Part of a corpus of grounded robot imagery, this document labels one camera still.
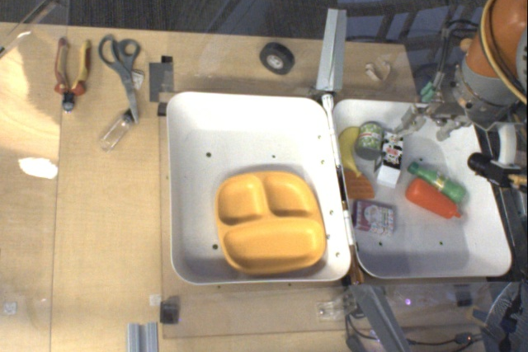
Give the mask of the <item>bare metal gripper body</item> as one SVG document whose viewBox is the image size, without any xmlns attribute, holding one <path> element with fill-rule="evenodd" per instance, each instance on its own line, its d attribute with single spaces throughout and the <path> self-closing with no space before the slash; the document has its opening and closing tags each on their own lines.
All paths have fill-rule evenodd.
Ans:
<svg viewBox="0 0 528 352">
<path fill-rule="evenodd" d="M 464 87 L 425 87 L 413 105 L 413 121 L 428 118 L 438 126 L 489 126 L 489 103 Z"/>
</svg>

